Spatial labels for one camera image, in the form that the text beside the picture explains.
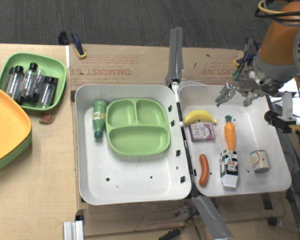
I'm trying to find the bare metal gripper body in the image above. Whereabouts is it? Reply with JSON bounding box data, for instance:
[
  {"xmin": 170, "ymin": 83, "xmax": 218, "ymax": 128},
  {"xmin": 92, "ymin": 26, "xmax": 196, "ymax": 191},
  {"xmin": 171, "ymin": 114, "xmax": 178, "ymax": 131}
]
[{"xmin": 236, "ymin": 65, "xmax": 282, "ymax": 98}]

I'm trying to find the yellow banana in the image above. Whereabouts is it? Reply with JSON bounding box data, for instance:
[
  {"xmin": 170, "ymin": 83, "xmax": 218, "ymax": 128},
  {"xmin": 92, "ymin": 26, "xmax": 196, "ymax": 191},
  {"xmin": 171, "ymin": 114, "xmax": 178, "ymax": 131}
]
[{"xmin": 183, "ymin": 109, "xmax": 218, "ymax": 126}]

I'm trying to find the orange carrot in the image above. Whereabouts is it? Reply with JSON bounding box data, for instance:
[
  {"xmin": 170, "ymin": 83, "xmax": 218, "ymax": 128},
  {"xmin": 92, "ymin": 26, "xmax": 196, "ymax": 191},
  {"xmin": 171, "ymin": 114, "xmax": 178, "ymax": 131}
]
[{"xmin": 223, "ymin": 115, "xmax": 237, "ymax": 152}]

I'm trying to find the pink and white packet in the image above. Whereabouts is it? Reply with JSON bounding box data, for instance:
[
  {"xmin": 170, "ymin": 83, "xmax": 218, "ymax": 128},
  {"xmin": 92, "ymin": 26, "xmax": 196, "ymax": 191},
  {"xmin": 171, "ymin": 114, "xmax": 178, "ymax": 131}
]
[{"xmin": 189, "ymin": 122, "xmax": 216, "ymax": 143}]

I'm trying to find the small white and orange can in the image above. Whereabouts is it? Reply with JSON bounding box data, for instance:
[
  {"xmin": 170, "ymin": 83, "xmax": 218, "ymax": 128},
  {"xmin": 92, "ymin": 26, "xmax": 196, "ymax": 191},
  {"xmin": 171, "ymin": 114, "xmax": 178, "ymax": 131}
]
[{"xmin": 249, "ymin": 150, "xmax": 271, "ymax": 174}]

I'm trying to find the cow print milk carton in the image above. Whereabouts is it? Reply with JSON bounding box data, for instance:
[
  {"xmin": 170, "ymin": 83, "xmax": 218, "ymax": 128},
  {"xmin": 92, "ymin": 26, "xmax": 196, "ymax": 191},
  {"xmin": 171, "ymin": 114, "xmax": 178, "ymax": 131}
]
[{"xmin": 219, "ymin": 149, "xmax": 240, "ymax": 189}]

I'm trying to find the orange sausage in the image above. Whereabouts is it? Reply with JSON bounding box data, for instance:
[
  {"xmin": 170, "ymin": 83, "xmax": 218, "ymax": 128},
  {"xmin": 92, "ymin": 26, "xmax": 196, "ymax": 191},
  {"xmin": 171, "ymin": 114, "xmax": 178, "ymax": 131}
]
[{"xmin": 198, "ymin": 153, "xmax": 210, "ymax": 187}]

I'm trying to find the white plastic tray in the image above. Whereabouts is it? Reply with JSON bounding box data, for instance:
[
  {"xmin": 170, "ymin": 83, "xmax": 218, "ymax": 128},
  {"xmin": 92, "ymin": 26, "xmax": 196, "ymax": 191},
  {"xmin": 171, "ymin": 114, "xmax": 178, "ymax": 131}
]
[
  {"xmin": 74, "ymin": 83, "xmax": 193, "ymax": 206},
  {"xmin": 177, "ymin": 84, "xmax": 293, "ymax": 198}
]

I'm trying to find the brown cardboard board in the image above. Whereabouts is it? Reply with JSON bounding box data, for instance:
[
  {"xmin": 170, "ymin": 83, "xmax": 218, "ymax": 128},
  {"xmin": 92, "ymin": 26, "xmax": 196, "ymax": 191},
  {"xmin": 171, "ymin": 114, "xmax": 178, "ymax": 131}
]
[{"xmin": 69, "ymin": 43, "xmax": 286, "ymax": 237}]

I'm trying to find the green divided plate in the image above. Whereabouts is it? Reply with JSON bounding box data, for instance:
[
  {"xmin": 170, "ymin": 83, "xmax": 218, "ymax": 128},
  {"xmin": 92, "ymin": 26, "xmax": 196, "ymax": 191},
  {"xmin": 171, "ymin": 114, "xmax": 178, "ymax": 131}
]
[{"xmin": 105, "ymin": 97, "xmax": 172, "ymax": 157}]

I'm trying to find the green plastic bottle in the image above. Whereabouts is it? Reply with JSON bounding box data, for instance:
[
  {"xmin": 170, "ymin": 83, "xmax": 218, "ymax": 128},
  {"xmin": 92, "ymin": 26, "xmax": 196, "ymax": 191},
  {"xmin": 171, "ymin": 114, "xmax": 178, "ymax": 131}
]
[{"xmin": 92, "ymin": 99, "xmax": 108, "ymax": 139}]

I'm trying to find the green square plate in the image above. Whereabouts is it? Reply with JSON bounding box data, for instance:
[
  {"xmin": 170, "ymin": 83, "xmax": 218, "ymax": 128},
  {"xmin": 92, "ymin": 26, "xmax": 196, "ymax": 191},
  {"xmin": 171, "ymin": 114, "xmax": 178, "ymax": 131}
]
[{"xmin": 0, "ymin": 51, "xmax": 68, "ymax": 112}]

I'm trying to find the clear plastic bottle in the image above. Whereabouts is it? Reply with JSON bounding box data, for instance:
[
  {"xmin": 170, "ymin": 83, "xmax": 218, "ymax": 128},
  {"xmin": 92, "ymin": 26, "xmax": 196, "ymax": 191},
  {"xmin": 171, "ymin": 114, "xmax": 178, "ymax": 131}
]
[
  {"xmin": 36, "ymin": 76, "xmax": 56, "ymax": 109},
  {"xmin": 4, "ymin": 65, "xmax": 25, "ymax": 100},
  {"xmin": 21, "ymin": 62, "xmax": 39, "ymax": 99}
]

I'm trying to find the yellow plate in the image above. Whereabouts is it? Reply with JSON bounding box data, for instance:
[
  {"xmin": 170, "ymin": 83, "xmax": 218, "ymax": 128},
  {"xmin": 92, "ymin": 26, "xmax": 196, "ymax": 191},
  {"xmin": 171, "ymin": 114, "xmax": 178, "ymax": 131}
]
[{"xmin": 0, "ymin": 87, "xmax": 33, "ymax": 166}]

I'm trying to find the black cylinder on white bracket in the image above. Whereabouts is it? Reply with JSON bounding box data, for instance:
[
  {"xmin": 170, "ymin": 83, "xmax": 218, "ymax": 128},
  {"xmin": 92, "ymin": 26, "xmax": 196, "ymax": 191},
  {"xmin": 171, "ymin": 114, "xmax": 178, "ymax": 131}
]
[{"xmin": 263, "ymin": 91, "xmax": 297, "ymax": 134}]

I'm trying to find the black block with wires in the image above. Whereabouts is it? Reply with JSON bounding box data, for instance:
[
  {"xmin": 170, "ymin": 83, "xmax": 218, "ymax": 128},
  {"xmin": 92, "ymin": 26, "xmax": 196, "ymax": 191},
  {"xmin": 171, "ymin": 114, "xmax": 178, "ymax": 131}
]
[{"xmin": 158, "ymin": 228, "xmax": 185, "ymax": 240}]

